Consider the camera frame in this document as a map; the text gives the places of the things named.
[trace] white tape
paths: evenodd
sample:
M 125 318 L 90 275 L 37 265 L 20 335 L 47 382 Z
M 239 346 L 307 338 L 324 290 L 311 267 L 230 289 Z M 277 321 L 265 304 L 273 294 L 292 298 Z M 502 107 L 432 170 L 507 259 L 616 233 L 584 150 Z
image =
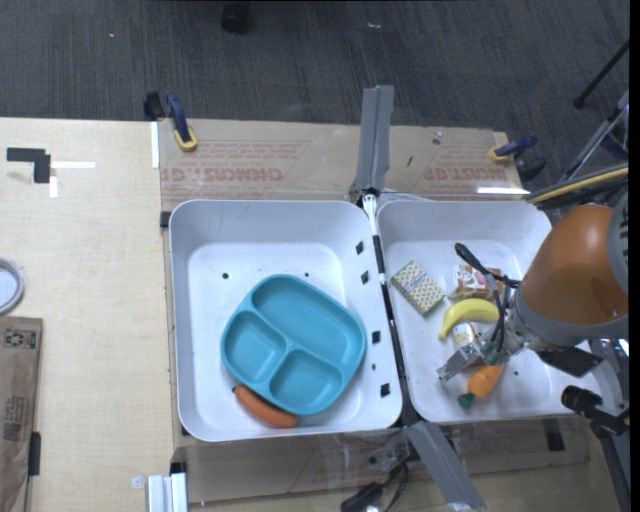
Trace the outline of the white tape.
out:
M 55 174 L 49 176 L 49 197 L 58 197 L 58 177 Z
M 160 150 L 158 145 L 158 123 L 151 123 L 151 166 L 154 169 L 160 167 Z
M 508 187 L 478 187 L 478 194 L 509 194 L 515 196 L 521 196 L 530 194 L 528 190 L 523 188 L 508 188 Z
M 52 169 L 95 169 L 95 162 L 51 162 Z

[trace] toy carrot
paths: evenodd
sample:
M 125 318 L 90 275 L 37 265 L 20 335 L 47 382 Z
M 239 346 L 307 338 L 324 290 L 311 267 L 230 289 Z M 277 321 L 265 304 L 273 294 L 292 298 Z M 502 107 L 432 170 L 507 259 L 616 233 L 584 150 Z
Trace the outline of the toy carrot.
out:
M 458 403 L 468 409 L 476 397 L 483 398 L 489 395 L 500 380 L 504 371 L 503 364 L 485 364 L 471 374 L 467 382 L 467 391 L 458 397 Z

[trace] toy banana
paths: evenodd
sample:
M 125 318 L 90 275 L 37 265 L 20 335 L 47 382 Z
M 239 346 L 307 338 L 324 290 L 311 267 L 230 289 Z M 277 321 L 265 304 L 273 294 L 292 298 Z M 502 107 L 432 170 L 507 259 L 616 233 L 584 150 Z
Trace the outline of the toy banana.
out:
M 442 340 L 454 325 L 467 320 L 497 322 L 500 317 L 498 307 L 485 299 L 463 299 L 449 306 L 442 317 L 442 329 L 438 337 Z

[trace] small box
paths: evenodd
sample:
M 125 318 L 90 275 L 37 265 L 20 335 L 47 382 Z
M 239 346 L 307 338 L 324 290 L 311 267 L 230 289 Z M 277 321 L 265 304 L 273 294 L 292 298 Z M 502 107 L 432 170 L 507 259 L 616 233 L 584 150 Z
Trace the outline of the small box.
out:
M 403 297 L 421 314 L 426 315 L 438 302 L 445 297 L 445 292 L 420 264 L 411 260 L 402 267 L 392 278 L 395 286 Z
M 498 276 L 502 275 L 499 268 L 487 267 L 489 272 Z M 498 292 L 502 293 L 503 283 L 496 281 Z M 447 297 L 451 300 L 462 300 L 470 298 L 493 299 L 493 293 L 489 289 L 484 276 L 471 265 L 455 265 L 453 268 L 453 280 L 447 287 Z

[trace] brown paper bag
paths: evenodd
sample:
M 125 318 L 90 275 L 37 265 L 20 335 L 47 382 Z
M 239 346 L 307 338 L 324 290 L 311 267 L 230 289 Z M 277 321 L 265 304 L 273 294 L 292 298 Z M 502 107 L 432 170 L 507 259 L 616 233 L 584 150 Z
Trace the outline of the brown paper bag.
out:
M 0 317 L 0 512 L 24 512 L 42 320 Z

